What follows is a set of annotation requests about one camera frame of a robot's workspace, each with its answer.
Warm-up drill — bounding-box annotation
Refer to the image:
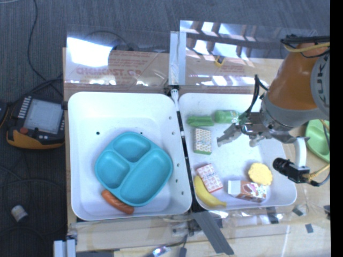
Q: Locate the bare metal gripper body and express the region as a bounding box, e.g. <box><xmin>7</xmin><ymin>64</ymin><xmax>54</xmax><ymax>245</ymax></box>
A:
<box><xmin>240</xmin><ymin>112</ymin><xmax>274</xmax><ymax>141</ymax></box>

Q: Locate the white plastic tray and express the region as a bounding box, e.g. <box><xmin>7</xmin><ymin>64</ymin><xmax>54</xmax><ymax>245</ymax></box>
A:
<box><xmin>178</xmin><ymin>92</ymin><xmax>298</xmax><ymax>211</ymax></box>
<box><xmin>67</xmin><ymin>91</ymin><xmax>193</xmax><ymax>221</ymax></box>

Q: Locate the green plastic bottle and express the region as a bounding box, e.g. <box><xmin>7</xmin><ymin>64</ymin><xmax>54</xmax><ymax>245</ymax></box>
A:
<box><xmin>214</xmin><ymin>110</ymin><xmax>241</xmax><ymax>124</ymax></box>

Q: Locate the orange and green patterned carton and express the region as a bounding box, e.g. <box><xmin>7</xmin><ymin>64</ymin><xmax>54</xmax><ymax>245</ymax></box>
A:
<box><xmin>193</xmin><ymin>127</ymin><xmax>213</xmax><ymax>155</ymax></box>

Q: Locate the yellow round biscuit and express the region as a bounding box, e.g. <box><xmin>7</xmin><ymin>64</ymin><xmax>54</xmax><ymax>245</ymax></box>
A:
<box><xmin>247</xmin><ymin>162</ymin><xmax>273</xmax><ymax>186</ymax></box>

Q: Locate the green toy vegetable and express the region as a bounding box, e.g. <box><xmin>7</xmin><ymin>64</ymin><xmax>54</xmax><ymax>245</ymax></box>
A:
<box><xmin>187</xmin><ymin>115</ymin><xmax>215</xmax><ymax>127</ymax></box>

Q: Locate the orange and white carton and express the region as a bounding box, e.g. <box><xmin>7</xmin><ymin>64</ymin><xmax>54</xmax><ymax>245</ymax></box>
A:
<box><xmin>195</xmin><ymin>163</ymin><xmax>224</xmax><ymax>194</ymax></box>

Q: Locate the brown and white carton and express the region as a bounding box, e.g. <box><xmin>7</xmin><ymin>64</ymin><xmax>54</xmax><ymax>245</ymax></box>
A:
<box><xmin>227</xmin><ymin>180</ymin><xmax>268</xmax><ymax>203</ymax></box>

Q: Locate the yellow banana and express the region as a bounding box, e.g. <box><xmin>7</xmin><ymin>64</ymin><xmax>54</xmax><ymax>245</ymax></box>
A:
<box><xmin>193</xmin><ymin>175</ymin><xmax>228</xmax><ymax>208</ymax></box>

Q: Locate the green divided plate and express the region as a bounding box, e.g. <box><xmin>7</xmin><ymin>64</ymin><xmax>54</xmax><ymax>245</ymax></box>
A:
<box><xmin>305</xmin><ymin>119</ymin><xmax>330</xmax><ymax>163</ymax></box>

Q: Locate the blue divided plate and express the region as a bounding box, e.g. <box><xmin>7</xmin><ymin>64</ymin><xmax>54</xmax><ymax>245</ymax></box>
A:
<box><xmin>94</xmin><ymin>131</ymin><xmax>174</xmax><ymax>208</ymax></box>

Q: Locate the brown cardboard board red print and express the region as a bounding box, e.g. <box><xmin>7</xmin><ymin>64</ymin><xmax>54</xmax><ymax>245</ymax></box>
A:
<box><xmin>62</xmin><ymin>47</ymin><xmax>330</xmax><ymax>253</ymax></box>

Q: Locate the orange toy sausage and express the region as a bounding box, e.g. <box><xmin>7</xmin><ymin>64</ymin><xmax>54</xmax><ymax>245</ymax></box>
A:
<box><xmin>101</xmin><ymin>190</ymin><xmax>135</xmax><ymax>215</ymax></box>

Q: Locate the small grey can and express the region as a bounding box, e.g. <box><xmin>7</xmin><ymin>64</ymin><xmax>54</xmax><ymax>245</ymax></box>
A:
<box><xmin>11</xmin><ymin>205</ymin><xmax>28</xmax><ymax>223</ymax></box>

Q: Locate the black cylinder on white bracket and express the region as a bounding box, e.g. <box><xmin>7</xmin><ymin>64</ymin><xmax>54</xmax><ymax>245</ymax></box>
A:
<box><xmin>272</xmin><ymin>137</ymin><xmax>311</xmax><ymax>184</ymax></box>

